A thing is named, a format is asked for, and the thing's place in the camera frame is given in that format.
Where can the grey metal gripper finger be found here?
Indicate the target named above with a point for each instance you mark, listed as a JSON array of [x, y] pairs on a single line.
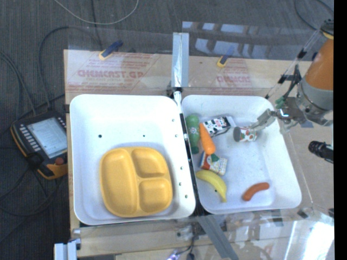
[[267, 118], [287, 124]]

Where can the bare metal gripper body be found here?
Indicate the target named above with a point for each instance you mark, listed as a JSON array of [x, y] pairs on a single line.
[[301, 112]]

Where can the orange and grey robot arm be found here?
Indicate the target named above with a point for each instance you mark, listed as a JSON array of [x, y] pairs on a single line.
[[321, 64]]

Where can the white can with red print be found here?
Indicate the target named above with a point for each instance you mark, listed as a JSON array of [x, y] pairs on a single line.
[[245, 135]]

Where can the black and white cow carton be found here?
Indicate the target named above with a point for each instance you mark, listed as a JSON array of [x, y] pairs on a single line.
[[218, 126]]

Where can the white plastic tray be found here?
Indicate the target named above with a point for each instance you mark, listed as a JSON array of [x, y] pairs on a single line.
[[252, 166], [119, 118]]

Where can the orange carrot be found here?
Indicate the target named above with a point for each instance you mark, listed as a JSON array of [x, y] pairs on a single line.
[[207, 141]]

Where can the orange juice carton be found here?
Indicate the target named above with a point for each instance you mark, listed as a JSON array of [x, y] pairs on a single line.
[[215, 165]]

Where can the orange sausage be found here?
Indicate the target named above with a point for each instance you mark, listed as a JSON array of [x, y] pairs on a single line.
[[254, 191]]

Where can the green bottle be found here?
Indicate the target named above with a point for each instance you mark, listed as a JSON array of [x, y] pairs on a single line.
[[193, 129]]

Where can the yellow banana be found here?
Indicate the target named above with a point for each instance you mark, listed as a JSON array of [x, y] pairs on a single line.
[[215, 181]]

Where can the yellow divided plate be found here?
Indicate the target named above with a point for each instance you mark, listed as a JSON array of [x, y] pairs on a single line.
[[127, 183]]

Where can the brown cardboard board red print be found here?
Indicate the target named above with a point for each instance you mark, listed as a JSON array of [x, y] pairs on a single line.
[[108, 74]]

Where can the black cylinder on white bracket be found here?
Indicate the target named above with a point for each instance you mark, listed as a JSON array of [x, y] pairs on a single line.
[[321, 149]]

